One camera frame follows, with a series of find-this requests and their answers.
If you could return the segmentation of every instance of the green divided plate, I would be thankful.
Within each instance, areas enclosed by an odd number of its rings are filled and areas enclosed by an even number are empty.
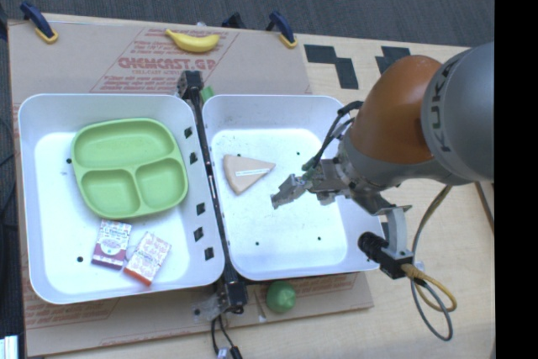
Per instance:
[[[176,139],[154,119],[91,124],[73,138],[71,160],[84,201],[105,219],[157,213],[187,194]]]

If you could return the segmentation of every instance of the cardboard sheet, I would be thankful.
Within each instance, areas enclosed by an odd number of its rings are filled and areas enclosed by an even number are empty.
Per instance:
[[[50,21],[60,35],[47,45],[30,22],[9,25],[9,53],[15,136],[20,104],[38,93],[174,94],[184,70],[200,70],[217,94],[308,94],[309,78],[299,48],[290,50],[278,33],[82,20]],[[204,35],[218,32],[217,47],[205,54],[179,50],[165,29]],[[195,319],[193,304],[210,287],[153,293],[71,305],[40,299],[29,281],[24,193],[16,139],[18,208],[24,281],[27,354],[43,356],[99,346],[173,337],[209,330]],[[298,293],[293,310],[274,314],[265,304],[266,286],[249,287],[250,301],[229,325],[256,325],[373,306],[363,273],[292,280]]]

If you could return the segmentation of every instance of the green ball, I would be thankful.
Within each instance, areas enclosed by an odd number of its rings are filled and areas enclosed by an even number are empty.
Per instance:
[[[267,307],[275,313],[285,313],[295,305],[295,289],[289,282],[273,282],[267,289]]]

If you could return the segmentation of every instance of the banana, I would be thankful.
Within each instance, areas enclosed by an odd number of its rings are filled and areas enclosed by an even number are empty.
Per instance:
[[[218,34],[197,37],[183,33],[175,33],[170,29],[166,29],[165,34],[170,36],[179,48],[193,53],[204,53],[212,50],[218,44],[220,39]]]

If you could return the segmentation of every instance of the light wood surface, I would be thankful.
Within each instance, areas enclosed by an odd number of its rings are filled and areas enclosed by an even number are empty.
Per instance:
[[[375,57],[382,55],[384,45],[409,48],[411,54],[429,55],[440,62],[464,50],[463,47],[306,34],[297,37],[296,50],[303,52],[312,93],[333,96],[342,103],[364,100],[379,78]],[[304,44],[334,46],[339,57],[351,58],[359,78],[359,90],[341,89],[334,66],[308,63]],[[442,187],[429,180],[411,180],[384,193],[393,203],[413,205],[406,213],[409,247],[423,213]],[[451,190],[425,226],[417,259],[425,264],[425,272],[443,283],[457,299],[457,310],[451,313],[454,328],[451,341],[441,341],[428,330],[415,308],[409,280],[392,280],[380,271],[367,273],[375,304],[371,309],[231,328],[229,336],[245,359],[490,357],[495,339],[494,236],[474,184]],[[431,311],[425,304],[423,307],[431,324],[441,334],[446,334],[442,314]],[[221,346],[227,345],[219,332],[217,340]],[[200,333],[49,357],[209,359],[215,355],[210,334]]]

